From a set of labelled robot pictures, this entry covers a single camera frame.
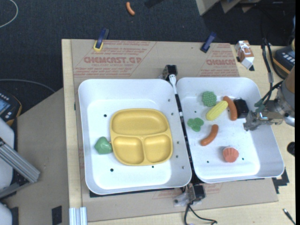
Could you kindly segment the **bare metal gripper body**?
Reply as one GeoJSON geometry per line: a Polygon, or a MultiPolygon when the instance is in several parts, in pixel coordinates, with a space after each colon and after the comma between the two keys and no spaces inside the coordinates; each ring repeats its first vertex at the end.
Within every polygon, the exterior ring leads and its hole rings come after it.
{"type": "Polygon", "coordinates": [[[275,98],[262,104],[255,110],[257,119],[262,124],[280,125],[285,122],[292,127],[295,126],[295,101],[275,98]]]}

